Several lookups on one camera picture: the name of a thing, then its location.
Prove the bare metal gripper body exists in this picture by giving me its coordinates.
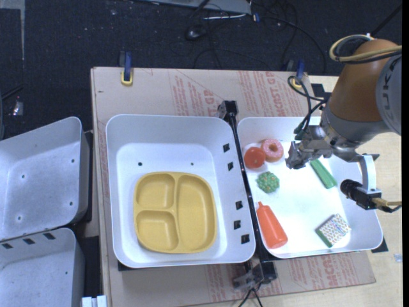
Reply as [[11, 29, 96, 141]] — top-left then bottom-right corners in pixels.
[[298, 125, 361, 163]]

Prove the pink doughnut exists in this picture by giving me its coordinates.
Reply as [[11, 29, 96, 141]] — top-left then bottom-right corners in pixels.
[[261, 138, 284, 163]]

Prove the green celery stick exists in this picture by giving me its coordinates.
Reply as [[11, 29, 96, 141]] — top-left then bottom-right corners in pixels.
[[309, 159, 339, 189]]

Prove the green peas ball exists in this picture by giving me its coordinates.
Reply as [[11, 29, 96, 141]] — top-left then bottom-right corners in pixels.
[[256, 171, 281, 194]]

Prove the red tomato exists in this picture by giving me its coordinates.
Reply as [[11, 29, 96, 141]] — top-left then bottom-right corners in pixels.
[[243, 146, 266, 170]]

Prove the white plastic tray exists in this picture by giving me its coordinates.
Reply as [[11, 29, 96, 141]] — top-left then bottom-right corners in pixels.
[[105, 113, 257, 269], [236, 116, 384, 260]]

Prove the thin black rod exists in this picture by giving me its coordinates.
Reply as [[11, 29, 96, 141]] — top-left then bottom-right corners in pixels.
[[228, 113, 266, 265]]

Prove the colourful patterned packet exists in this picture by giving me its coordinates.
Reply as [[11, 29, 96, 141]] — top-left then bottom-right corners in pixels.
[[315, 213, 352, 248]]

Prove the orange bottle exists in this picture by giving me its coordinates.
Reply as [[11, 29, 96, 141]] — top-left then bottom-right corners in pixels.
[[256, 201, 289, 249]]

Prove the yellow divided plate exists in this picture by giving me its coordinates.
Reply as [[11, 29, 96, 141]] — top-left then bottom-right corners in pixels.
[[132, 171, 219, 255]]

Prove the brown cardboard board red print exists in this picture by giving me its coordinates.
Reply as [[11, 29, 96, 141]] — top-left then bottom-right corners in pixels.
[[90, 67, 377, 307]]

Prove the black cylinder on white bracket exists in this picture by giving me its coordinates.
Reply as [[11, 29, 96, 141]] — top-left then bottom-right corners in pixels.
[[339, 153, 383, 210]]

